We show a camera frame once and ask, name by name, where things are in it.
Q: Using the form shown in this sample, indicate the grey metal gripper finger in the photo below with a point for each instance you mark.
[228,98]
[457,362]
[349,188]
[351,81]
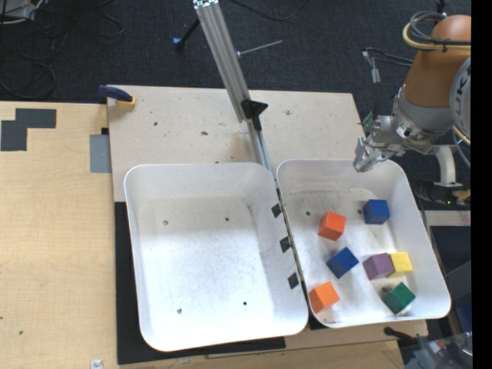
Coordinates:
[378,157]
[362,156]

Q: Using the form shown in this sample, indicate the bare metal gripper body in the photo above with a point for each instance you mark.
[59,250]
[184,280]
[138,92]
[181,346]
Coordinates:
[388,135]

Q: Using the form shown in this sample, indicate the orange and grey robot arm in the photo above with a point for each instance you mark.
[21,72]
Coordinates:
[434,75]

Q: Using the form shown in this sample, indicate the blue cube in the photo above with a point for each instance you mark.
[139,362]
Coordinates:
[376,211]
[342,263]

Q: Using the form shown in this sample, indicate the orange cube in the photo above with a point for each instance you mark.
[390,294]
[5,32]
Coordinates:
[331,226]
[323,297]

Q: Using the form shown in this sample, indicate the thin black and white rod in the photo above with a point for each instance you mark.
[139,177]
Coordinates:
[286,217]

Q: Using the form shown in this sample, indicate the yellow cube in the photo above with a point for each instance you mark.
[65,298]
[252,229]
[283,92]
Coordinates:
[401,263]

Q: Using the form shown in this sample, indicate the purple cube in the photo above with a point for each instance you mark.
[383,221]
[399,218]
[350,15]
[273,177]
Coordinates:
[377,266]

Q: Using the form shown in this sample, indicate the white plastic tray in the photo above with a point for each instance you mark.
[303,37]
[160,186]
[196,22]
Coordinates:
[357,294]
[203,260]

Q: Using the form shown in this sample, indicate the green cube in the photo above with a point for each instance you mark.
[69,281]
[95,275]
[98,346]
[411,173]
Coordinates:
[399,298]

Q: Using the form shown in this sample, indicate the pale wood board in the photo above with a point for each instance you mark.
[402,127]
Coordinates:
[180,137]

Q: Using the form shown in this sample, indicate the black cylinder on white bracket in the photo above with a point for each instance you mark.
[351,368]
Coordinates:
[446,167]

